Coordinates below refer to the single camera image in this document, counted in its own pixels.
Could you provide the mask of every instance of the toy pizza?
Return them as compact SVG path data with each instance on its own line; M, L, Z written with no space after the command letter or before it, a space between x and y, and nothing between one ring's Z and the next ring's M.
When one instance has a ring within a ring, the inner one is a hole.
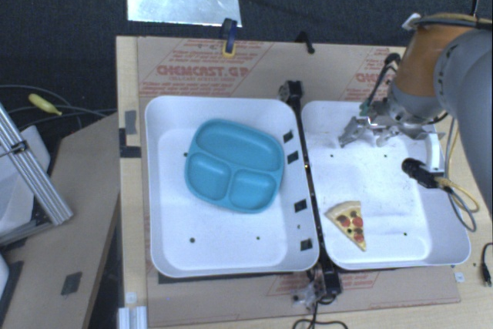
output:
M361 202L349 201L337 204L329 209L325 216L331 220L353 243L363 251L367 244L364 241L363 219L361 218Z

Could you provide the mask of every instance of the yellow cable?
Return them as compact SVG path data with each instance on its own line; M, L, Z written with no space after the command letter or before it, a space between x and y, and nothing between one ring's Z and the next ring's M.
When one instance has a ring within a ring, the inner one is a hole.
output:
M475 204L475 208L473 210L471 210L471 212L477 213L479 211L480 206L479 206L479 203L476 200L476 198L474 196L472 196L462 186L460 186L460 185L454 183L453 181L450 181L448 178L444 178L444 177L436 177L435 180L438 182L439 186L442 186L442 187L447 186L449 188L455 188L456 190L460 190L465 196L467 196ZM455 198L455 196L454 196L454 201L462 210L465 210L464 206L462 206L462 204Z

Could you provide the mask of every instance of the blue plastic plate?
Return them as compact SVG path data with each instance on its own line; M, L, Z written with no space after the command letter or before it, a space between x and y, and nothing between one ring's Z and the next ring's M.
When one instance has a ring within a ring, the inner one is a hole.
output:
M272 136L212 119L193 137L185 180L200 199L242 213L259 213L277 195L283 169L283 148Z

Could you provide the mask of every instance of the cardboard base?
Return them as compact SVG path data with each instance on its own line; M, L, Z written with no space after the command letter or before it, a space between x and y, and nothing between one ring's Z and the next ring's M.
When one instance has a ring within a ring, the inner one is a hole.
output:
M362 101L371 91L384 59L401 49L352 45L238 42L236 56L220 54L222 42L199 39L140 38L139 106L143 114L160 95L275 98L288 79L300 79L304 102ZM385 94L384 87L377 97ZM143 117L140 130L145 131ZM141 133L145 152L145 133ZM147 180L143 161L143 180ZM150 327L238 321L305 314L292 292L307 285L305 273L226 280L159 284L149 258L149 202L143 183L146 227L147 307ZM390 307L457 303L460 300L450 267L415 267L341 275L344 292L321 312L362 311Z

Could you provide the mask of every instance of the wooden table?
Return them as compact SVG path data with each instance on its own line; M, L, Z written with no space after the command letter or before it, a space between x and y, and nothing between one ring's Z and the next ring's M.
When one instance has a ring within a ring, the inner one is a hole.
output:
M9 264L23 262L5 329L88 327L118 217L116 115L64 138L52 182L74 217L5 254ZM62 294L67 276L79 285Z
M131 37L117 38L117 69L118 69L118 96L119 96L119 128L126 128L126 113L135 112L136 130L126 135L126 145L130 147L140 147L140 128L139 128L139 76L138 76L138 39ZM329 52L336 46L315 45L317 53L323 54ZM270 47L270 50L279 52L276 54L285 54L287 59L294 59L297 62L297 54L285 53L287 47L279 44L277 47ZM403 49L390 49L391 51L402 52ZM333 80L333 87L337 89L337 78L341 77L345 71L344 68L357 70L359 65L354 65L353 53L361 51L372 51L371 47L362 48L361 46L338 46L338 51L344 54L343 59L339 59L339 64L331 63L327 60L327 74L330 73ZM313 73L312 69L305 69L306 74ZM273 69L265 72L257 78L255 88L252 90L253 97L262 97L258 93L261 85L271 84L278 87L278 82L269 82L265 76L273 75ZM287 79L304 79L304 71L286 75ZM319 83L316 80L323 80L323 76L314 79L314 84ZM448 130L448 122L438 124L438 129ZM142 178L142 161L139 157L122 158L121 166L121 211L122 211L122 242L123 242L123 284L126 292L125 307L132 309L138 306L148 304L147 284L146 284L146 244L144 234L144 208L143 208L143 178ZM461 184L470 190L475 196L480 196L478 188L472 179L471 172L464 157L462 147L459 145L456 149L453 159L451 178L456 183ZM391 328L391 329L408 329L412 328L430 328L430 327L447 327L447 328L466 328L466 327L491 327L493 322L493 289L485 287L481 279L479 270L479 261L481 248L485 243L491 241L491 218L485 204L481 205L481 211L475 216L478 223L478 231L470 234L471 256L464 264L456 266L454 271L464 277L464 282L458 284L461 295L461 302L458 304L442 304L416 306L406 308L391 308L373 311L355 311L350 313L321 314L319 320L344 321L351 329L368 329L368 328ZM488 254L487 261L493 269L491 254ZM295 321L294 317L278 317L273 319L263 319L254 321L234 321L214 324L198 324L197 329L212 328L285 328L290 327Z

